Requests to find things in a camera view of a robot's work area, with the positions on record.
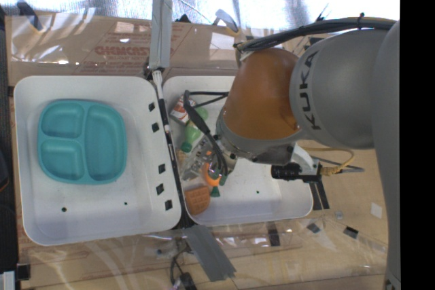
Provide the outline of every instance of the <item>teal divided plate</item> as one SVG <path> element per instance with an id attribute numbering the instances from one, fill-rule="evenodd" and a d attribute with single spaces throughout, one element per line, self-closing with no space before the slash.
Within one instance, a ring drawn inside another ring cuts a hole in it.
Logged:
<path id="1" fill-rule="evenodd" d="M 42 170 L 64 183 L 111 183 L 126 166 L 124 120 L 103 103 L 50 103 L 39 117 L 37 146 Z"/>

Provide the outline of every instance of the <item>plastic bottle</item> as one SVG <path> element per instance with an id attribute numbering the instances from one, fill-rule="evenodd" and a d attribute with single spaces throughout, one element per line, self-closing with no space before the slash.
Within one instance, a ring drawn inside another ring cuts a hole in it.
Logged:
<path id="1" fill-rule="evenodd" d="M 195 110 L 204 121 L 209 117 L 209 113 L 206 109 L 199 107 Z M 181 150 L 186 153 L 191 152 L 193 142 L 195 142 L 195 140 L 197 140 L 201 135 L 202 132 L 198 129 L 198 127 L 196 127 L 192 121 L 189 121 L 184 129 L 184 142 L 181 144 Z"/>

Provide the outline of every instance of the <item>yellow cable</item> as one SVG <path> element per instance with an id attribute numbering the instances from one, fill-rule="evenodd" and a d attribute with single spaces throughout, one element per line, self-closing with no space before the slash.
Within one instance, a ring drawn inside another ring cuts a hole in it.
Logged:
<path id="1" fill-rule="evenodd" d="M 346 161 L 335 167 L 322 167 L 320 170 L 320 175 L 333 175 L 339 173 L 344 167 L 350 165 L 355 159 L 355 154 L 349 149 L 337 149 L 333 147 L 303 147 L 305 151 L 345 151 L 350 153 L 351 157 Z"/>

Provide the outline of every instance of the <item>bottle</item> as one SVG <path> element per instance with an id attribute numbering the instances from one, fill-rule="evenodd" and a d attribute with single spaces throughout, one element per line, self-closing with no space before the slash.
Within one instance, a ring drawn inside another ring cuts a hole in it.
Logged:
<path id="1" fill-rule="evenodd" d="M 205 121 L 209 117 L 209 113 L 206 109 L 199 107 L 195 109 L 196 112 Z M 190 120 L 184 128 L 184 142 L 181 144 L 181 150 L 189 153 L 192 151 L 192 144 L 202 135 L 202 132 L 196 127 L 196 125 Z"/>

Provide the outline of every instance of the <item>white tray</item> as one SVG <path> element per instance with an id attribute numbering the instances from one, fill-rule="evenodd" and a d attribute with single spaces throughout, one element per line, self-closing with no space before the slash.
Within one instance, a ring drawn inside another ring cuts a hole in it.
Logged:
<path id="1" fill-rule="evenodd" d="M 102 185 L 61 183 L 40 168 L 39 115 L 48 103 L 64 98 L 107 103 L 124 118 L 128 156 L 118 180 Z M 32 76 L 16 85 L 14 102 L 23 224 L 34 242 L 55 245 L 151 233 L 178 223 L 181 206 L 155 89 L 148 81 Z M 159 166 L 164 172 L 159 173 Z"/>
<path id="2" fill-rule="evenodd" d="M 229 91 L 234 77 L 229 76 L 176 76 L 168 79 L 163 93 L 169 112 L 185 90 Z M 192 96 L 201 103 L 213 96 Z M 215 124 L 225 100 L 206 105 L 209 112 L 207 125 L 215 132 Z M 184 139 L 183 126 L 170 120 L 173 140 L 177 147 Z M 198 179 L 181 181 L 183 189 L 198 185 Z M 224 186 L 221 196 L 212 198 L 206 211 L 191 218 L 199 225 L 226 225 L 278 221 L 304 217 L 313 208 L 309 184 L 301 180 L 284 181 L 271 177 L 271 166 L 238 160 Z"/>

